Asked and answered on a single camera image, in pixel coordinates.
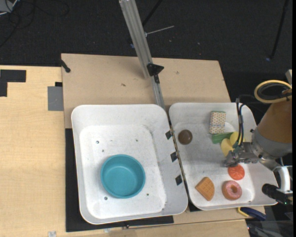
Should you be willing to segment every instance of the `tomato slice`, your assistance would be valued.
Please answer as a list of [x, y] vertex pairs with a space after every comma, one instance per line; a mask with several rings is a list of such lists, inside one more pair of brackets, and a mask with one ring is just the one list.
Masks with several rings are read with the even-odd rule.
[[234, 180], [241, 180], [245, 176], [245, 170], [241, 165], [228, 168], [228, 174]]

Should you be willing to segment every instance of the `toy donut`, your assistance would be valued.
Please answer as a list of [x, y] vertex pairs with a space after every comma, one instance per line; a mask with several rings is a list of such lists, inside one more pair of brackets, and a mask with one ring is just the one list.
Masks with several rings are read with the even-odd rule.
[[236, 200], [242, 196], [242, 189], [236, 181], [230, 180], [222, 185], [222, 194], [228, 200]]

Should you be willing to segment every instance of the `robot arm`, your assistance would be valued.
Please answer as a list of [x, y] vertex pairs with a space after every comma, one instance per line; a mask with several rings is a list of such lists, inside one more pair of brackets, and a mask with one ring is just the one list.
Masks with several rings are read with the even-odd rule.
[[[281, 87], [284, 90], [273, 96], [264, 92], [271, 87]], [[252, 141], [243, 142], [243, 120], [239, 99], [236, 100], [239, 117], [239, 137], [234, 150], [229, 151], [224, 165], [236, 166], [238, 163], [261, 163], [271, 171], [277, 171], [281, 178], [281, 187], [265, 184], [263, 193], [283, 204], [291, 203], [293, 192], [290, 189], [290, 175], [287, 166], [276, 162], [292, 153], [292, 87], [290, 84], [270, 80], [259, 84], [255, 89], [255, 98], [263, 103], [271, 104], [261, 122], [252, 131]]]

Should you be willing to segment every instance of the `brown waffle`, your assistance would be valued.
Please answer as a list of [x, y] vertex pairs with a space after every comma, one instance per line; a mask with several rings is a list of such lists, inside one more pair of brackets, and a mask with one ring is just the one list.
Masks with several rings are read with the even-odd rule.
[[208, 201], [212, 200], [215, 187], [213, 181], [209, 177], [204, 177], [195, 188], [206, 198]]

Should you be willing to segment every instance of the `blue bowl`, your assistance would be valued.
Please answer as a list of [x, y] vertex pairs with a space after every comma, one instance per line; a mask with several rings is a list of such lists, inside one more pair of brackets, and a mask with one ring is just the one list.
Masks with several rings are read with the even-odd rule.
[[101, 182], [108, 193], [116, 198], [131, 198], [144, 187], [145, 171], [135, 158], [115, 155], [101, 167]]

